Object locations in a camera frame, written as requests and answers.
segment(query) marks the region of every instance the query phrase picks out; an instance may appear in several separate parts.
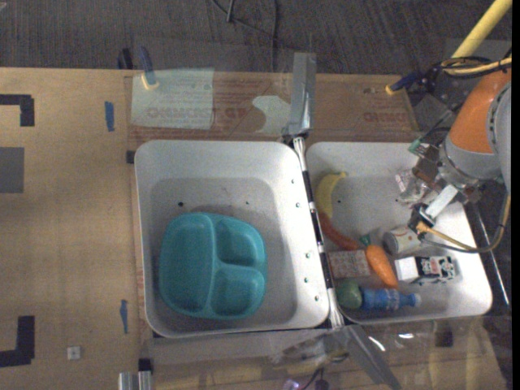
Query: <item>yellow banana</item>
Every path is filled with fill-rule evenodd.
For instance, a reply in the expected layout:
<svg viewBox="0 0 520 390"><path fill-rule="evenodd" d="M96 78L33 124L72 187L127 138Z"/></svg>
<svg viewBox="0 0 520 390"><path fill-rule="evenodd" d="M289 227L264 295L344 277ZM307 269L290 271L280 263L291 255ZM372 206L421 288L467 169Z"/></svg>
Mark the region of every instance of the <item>yellow banana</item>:
<svg viewBox="0 0 520 390"><path fill-rule="evenodd" d="M319 181L316 190L316 207L318 212L326 214L329 219L332 219L332 191L336 184L346 177L345 172L329 173Z"/></svg>

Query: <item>yellow pole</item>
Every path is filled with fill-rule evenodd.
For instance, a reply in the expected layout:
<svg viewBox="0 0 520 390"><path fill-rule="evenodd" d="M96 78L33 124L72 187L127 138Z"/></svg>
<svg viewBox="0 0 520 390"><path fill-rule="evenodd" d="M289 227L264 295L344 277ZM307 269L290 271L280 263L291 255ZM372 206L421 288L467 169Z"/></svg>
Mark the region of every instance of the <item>yellow pole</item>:
<svg viewBox="0 0 520 390"><path fill-rule="evenodd" d="M513 0L495 0L473 30L453 53L452 58L471 56L513 5Z"/></svg>

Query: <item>dark floor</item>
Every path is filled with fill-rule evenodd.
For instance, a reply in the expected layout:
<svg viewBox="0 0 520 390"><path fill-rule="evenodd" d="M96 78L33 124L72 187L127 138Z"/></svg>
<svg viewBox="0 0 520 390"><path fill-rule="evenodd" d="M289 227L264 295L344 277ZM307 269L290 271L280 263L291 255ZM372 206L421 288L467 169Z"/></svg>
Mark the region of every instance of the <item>dark floor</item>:
<svg viewBox="0 0 520 390"><path fill-rule="evenodd" d="M319 72L407 74L441 60L492 1L236 0L226 23L211 0L0 0L0 66L115 68L121 49L145 46L158 68L287 71L293 51L312 50ZM511 11L489 39L512 41ZM510 250L509 234L496 256L509 298ZM490 319L509 375L511 318Z"/></svg>

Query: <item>teal plate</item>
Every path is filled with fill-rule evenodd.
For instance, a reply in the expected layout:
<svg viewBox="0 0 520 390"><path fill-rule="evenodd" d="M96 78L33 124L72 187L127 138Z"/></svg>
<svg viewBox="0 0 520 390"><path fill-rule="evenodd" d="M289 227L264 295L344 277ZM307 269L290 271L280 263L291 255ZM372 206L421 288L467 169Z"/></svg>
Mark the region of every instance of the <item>teal plate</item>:
<svg viewBox="0 0 520 390"><path fill-rule="evenodd" d="M174 311L206 319L246 318L262 304L266 281L266 250L252 225L202 212L168 224L158 285Z"/></svg>

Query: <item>blue bottle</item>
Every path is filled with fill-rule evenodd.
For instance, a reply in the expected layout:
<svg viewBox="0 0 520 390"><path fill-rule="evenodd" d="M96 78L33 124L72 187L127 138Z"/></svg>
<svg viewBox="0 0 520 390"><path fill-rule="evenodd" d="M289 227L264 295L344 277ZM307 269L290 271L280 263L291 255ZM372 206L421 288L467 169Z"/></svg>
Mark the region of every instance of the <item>blue bottle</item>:
<svg viewBox="0 0 520 390"><path fill-rule="evenodd" d="M421 297L417 293L404 295L395 289L365 289L362 288L364 310L394 311L403 306L420 306Z"/></svg>

